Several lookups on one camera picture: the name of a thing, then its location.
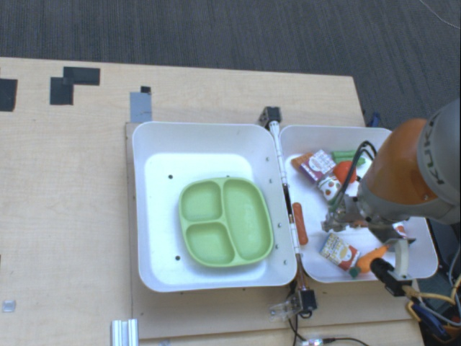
red tomato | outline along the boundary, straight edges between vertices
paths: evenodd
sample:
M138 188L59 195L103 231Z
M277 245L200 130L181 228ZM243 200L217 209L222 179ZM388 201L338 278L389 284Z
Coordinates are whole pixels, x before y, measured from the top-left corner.
M351 168L352 161L346 160L346 161L341 161L336 165L333 169L333 173L340 181L341 184L344 184L346 181L347 173L349 173L349 169ZM357 178L357 172L354 168L354 172L352 173L351 179L349 180L349 183L353 183L355 179Z

green plate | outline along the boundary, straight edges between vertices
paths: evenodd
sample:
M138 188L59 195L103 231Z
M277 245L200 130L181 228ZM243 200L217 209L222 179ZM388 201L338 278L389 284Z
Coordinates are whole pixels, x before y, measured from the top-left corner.
M258 262L274 245L264 197L247 179L213 178L186 186L179 217L189 253L208 267Z

wooden table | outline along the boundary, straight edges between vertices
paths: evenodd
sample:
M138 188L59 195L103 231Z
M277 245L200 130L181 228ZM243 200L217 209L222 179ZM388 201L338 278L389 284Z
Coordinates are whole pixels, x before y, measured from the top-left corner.
M50 105L50 77L62 77L64 66L100 68L100 85L75 86L73 106ZM350 77L0 58L0 78L18 80L14 111L0 112L0 301L17 302L0 313L0 345L109 345L111 321L133 316L130 92L152 88L154 120L255 123L270 105L282 108L283 125L364 125ZM311 285L319 309L301 324L307 338L423 345L405 301L382 284ZM248 293L251 303L264 290ZM292 342L285 323L244 314L244 327L215 316L213 327L194 332L193 314L166 312L160 323L140 324L141 336L157 336L140 344Z

white tray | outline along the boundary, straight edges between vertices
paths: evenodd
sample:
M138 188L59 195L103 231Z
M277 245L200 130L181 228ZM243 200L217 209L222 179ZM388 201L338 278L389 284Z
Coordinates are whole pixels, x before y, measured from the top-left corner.
M280 286L296 272L274 141L258 125L149 122L133 134L139 273L158 292ZM266 200L274 248L262 261L205 267L182 237L178 202L189 183L214 177L251 180Z
M306 272L320 282L349 282L357 280L376 280L371 273L359 275L353 279L349 273L339 269L333 263L322 257L321 250L328 233L322 230L321 221L327 213L326 200L312 183L291 165L291 159L309 151L323 149L325 152L355 150L364 140L368 140L379 148L388 137L390 131L384 128L345 128L309 125L289 125L280 133L280 142L285 157L285 169L289 182L292 203L299 202L303 207L305 228L309 242L302 247L303 266ZM357 174L362 176L370 166L367 162L357 168ZM347 193L355 196L358 183L348 187ZM409 254L409 274L414 278L431 277L437 271L437 254L431 235L424 218L411 218L404 222L408 237L416 239L411 244ZM356 247L365 254L381 246L378 239L368 229L347 229L336 233L345 242ZM388 252L384 257L392 265L395 255Z

toy carrot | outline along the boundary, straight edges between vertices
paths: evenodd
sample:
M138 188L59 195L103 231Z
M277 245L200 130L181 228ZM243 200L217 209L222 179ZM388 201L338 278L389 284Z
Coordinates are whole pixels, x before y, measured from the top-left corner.
M354 267L349 269L349 274L355 278L360 273L368 273L370 271L370 265L372 261L378 257L383 257L388 250L389 245L384 245L366 253L357 260L357 263Z

